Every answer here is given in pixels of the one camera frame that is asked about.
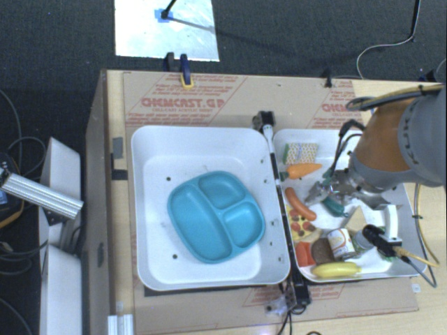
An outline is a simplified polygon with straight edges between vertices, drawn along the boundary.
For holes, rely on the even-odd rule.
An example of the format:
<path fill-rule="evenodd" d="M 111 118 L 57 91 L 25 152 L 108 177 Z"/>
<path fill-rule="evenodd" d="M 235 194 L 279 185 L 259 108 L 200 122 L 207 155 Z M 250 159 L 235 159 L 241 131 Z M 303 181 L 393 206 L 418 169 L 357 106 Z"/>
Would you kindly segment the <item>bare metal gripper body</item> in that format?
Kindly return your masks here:
<path fill-rule="evenodd" d="M 334 171 L 328 179 L 328 188 L 331 197 L 343 205 L 354 199 L 363 202 L 370 209 L 385 209 L 390 205 L 382 195 L 384 190 L 369 185 L 352 169 Z"/>

